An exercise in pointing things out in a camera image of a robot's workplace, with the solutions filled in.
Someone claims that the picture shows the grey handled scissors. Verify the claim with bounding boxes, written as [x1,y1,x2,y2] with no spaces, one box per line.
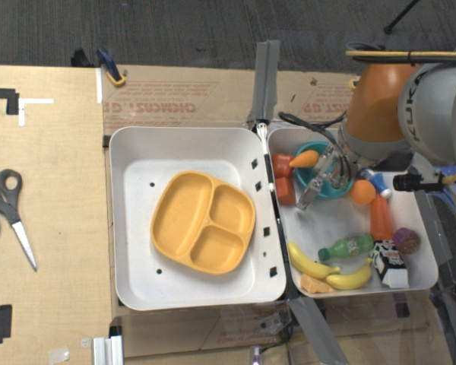
[0,168,39,273]

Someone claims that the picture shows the teal bowl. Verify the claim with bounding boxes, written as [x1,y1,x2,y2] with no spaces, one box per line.
[293,141,355,201]

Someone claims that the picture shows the purple and brown cupcake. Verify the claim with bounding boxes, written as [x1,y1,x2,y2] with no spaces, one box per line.
[392,227,422,256]

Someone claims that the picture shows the white plastic tray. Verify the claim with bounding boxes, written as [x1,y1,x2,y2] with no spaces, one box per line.
[109,126,288,312]
[266,127,440,300]

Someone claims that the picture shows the black cylinder on white bracket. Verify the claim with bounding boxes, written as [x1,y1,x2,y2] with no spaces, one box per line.
[392,171,446,194]

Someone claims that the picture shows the red cube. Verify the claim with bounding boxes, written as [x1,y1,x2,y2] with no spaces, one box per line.
[274,176,298,206]
[271,153,296,179]

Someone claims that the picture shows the yellow banana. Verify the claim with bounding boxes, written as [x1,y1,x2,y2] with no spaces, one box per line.
[287,240,341,280]
[325,257,374,291]

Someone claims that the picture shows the orange ball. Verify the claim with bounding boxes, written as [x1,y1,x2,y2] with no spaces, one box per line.
[350,179,378,206]

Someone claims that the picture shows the brown cardboard board red print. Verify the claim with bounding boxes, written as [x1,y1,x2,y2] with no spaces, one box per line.
[100,65,444,359]

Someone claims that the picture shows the blue and white bottle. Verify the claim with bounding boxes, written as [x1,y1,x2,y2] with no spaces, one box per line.
[356,167,394,200]

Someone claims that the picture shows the thin black and white rod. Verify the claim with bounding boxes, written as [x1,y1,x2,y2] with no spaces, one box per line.
[255,121,292,300]

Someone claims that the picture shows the green plastic bottle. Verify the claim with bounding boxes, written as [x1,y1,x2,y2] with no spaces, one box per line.
[317,233,375,262]

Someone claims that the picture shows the orange cheese wedge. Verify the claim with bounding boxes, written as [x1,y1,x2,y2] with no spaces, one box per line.
[300,272,336,294]

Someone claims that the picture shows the orange bottle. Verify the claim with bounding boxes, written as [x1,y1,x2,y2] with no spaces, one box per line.
[369,195,396,242]

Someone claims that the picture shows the orange carrot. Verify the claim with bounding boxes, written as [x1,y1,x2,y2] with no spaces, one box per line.
[289,149,321,169]

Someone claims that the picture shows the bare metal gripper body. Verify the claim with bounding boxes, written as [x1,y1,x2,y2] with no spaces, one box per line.
[312,142,360,186]

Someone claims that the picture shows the orange divided plate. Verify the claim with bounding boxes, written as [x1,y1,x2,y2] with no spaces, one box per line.
[149,170,257,276]

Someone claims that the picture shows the black and white milk carton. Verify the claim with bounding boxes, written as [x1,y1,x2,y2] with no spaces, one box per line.
[369,239,410,290]

